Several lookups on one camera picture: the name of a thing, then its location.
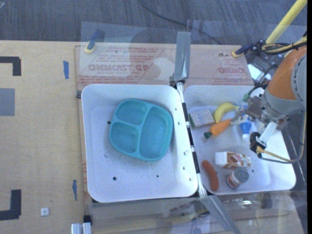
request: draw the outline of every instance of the yellow banana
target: yellow banana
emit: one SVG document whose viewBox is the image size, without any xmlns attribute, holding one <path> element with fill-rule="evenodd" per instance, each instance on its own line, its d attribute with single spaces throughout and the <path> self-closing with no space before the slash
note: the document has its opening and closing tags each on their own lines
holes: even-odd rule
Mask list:
<svg viewBox="0 0 312 234">
<path fill-rule="evenodd" d="M 231 110 L 237 110 L 239 109 L 239 106 L 234 106 L 230 102 L 224 102 L 221 105 L 219 105 L 216 110 L 214 111 L 214 120 L 216 123 L 220 122 L 222 119 L 222 116 Z"/>
</svg>

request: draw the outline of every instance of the sausage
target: sausage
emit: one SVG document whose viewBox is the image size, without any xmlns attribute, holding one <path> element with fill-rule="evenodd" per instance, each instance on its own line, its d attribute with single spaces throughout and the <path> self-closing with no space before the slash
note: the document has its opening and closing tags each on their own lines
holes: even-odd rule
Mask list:
<svg viewBox="0 0 312 234">
<path fill-rule="evenodd" d="M 203 168 L 208 173 L 209 180 L 210 180 L 210 187 L 212 191 L 216 191 L 219 189 L 219 179 L 216 174 L 216 171 L 212 164 L 209 163 L 209 161 L 204 160 L 202 163 Z"/>
</svg>

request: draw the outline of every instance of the teal plate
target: teal plate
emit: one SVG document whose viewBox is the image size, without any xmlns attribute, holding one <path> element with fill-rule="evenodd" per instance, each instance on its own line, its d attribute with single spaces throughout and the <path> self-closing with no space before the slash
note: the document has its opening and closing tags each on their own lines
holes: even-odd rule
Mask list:
<svg viewBox="0 0 312 234">
<path fill-rule="evenodd" d="M 167 110 L 143 100 L 127 99 L 115 109 L 109 140 L 123 154 L 156 161 L 165 156 L 172 132 L 173 119 Z"/>
</svg>

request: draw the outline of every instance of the sponge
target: sponge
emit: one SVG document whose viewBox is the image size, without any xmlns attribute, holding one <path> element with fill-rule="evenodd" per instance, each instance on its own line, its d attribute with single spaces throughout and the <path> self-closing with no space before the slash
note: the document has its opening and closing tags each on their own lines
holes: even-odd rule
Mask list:
<svg viewBox="0 0 312 234">
<path fill-rule="evenodd" d="M 189 118 L 193 127 L 207 126 L 215 123 L 215 119 L 208 109 L 189 113 Z"/>
</svg>

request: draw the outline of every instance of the can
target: can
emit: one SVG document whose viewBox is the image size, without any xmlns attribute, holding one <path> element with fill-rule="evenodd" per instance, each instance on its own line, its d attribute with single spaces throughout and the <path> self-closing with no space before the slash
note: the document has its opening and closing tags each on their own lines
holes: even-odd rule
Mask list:
<svg viewBox="0 0 312 234">
<path fill-rule="evenodd" d="M 239 187 L 241 184 L 245 183 L 249 178 L 249 173 L 242 167 L 236 168 L 230 175 L 226 178 L 226 183 L 232 189 Z"/>
</svg>

